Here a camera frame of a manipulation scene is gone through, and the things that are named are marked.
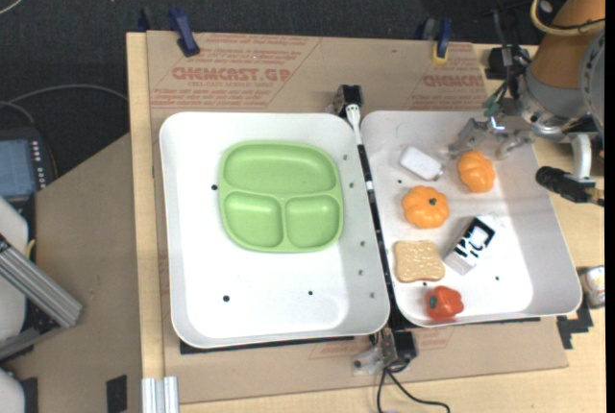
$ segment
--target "green plate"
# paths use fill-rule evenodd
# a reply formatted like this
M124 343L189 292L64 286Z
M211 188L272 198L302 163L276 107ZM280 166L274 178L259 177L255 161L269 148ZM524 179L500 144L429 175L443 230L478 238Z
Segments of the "green plate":
M218 187L224 228L245 249L320 251L342 231L337 167L317 147L283 141L236 144L222 157Z

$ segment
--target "silver metal part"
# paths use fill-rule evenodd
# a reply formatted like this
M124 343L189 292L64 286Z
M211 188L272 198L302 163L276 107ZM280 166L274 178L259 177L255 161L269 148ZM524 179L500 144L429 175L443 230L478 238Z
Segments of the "silver metal part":
M141 381L142 413L180 413L178 380L145 378Z
M552 109L548 109L541 100L534 96L532 90L540 91L540 95L544 96L543 100L547 100L547 104L555 104L555 99L550 94L556 94L565 89L542 85L533 78L529 70L527 71L527 76L519 76L517 84L519 86L519 113L521 117L532 125L534 132L538 136L543 136L555 142L566 139L566 134L562 130L583 116L584 107L581 109L573 107L569 109L564 107L557 108L562 111L562 114L557 114ZM577 105L583 105L580 91L575 89L574 92L572 95L576 97Z
M488 121L469 119L463 129L457 135L457 140L449 145L449 154L457 157L477 147L489 133Z
M0 345L0 361L27 349L40 341L41 338L46 339L53 336L60 329L61 328L55 328L45 333L41 333L38 329L34 328L23 330L21 333L17 334L17 336L13 336L2 342L2 345Z
M353 357L353 376L372 376L397 360L391 329L382 329L378 336L378 343Z
M493 134L498 139L497 159L506 158L510 151L517 147L533 143L536 135L531 125L518 114L515 101L504 99L501 106L503 111L497 116L485 121L470 119L459 133L457 140L449 146L449 154L455 158L475 149L488 134Z
M585 104L604 142L604 60L606 30L600 31L590 42L581 61L580 88Z
M592 167L592 145L587 134L575 134L572 136L571 145L575 158L573 172L570 176L573 179L587 181Z
M77 324L82 305L0 234L0 276L64 328Z

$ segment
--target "toy bread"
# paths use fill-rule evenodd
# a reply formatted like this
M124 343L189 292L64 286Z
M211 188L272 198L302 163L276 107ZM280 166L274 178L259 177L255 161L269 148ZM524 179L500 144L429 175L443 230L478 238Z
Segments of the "toy bread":
M444 263L430 240L395 243L395 275L403 283L444 278Z

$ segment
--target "toy pumpkin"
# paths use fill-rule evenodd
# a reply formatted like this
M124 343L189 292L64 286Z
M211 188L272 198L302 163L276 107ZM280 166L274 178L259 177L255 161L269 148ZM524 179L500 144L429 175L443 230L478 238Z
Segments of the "toy pumpkin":
M449 217L446 196L429 186L414 186L404 196L402 206L407 221L419 229L440 227Z
M473 193L490 191L493 187L493 181L496 179L493 162L477 150L465 152L461 155L457 163L457 171L461 181Z

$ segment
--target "white eraser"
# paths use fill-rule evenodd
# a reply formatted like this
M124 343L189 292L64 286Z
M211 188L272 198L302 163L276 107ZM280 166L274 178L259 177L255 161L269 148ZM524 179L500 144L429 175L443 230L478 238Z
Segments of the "white eraser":
M444 165L441 162L415 147L407 147L404 150L400 163L408 171L426 181L436 181L444 172Z

